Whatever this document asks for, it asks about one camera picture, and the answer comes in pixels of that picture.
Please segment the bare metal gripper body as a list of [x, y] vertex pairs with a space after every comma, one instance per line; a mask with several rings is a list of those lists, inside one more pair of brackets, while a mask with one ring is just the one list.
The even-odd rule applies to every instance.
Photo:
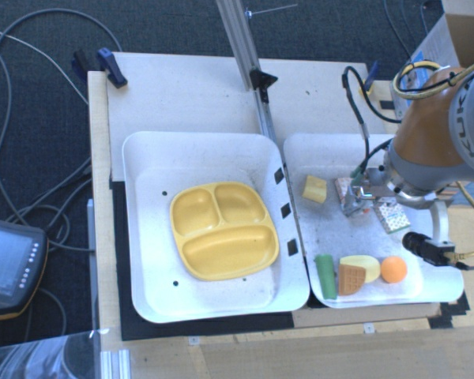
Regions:
[[433, 192], [427, 192], [407, 182], [396, 170], [384, 165], [368, 168], [364, 173], [363, 186], [369, 189], [376, 204], [403, 205], [414, 209], [426, 209], [436, 199]]

